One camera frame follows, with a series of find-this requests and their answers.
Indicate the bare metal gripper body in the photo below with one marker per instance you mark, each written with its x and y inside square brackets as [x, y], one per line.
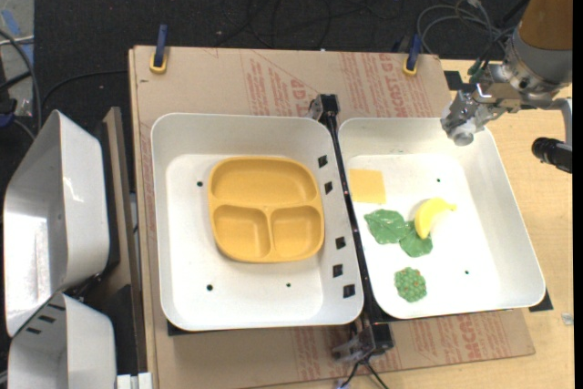
[501, 93]

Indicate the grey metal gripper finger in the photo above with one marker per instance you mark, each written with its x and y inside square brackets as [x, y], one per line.
[469, 130]
[450, 119]

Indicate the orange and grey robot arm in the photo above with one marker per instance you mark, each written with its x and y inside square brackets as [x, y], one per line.
[546, 13]

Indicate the yellow banana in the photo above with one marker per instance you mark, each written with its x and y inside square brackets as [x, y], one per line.
[428, 216]

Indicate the yellow cheese slice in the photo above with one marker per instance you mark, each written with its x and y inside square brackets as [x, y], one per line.
[366, 187]

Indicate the green lettuce leaf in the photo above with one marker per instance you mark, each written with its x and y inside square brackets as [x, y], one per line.
[385, 227]
[415, 247]

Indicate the thin black rod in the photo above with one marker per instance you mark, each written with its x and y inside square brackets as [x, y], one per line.
[353, 205]

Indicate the green peas patch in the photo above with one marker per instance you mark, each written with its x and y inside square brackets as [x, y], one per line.
[411, 284]

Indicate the brown cardboard board red print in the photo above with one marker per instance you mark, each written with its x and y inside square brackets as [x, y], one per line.
[255, 77]

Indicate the yellow divided plate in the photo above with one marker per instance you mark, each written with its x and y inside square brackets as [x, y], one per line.
[237, 232]

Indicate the black cylinder on white bracket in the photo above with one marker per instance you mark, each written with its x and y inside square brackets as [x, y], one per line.
[553, 152]

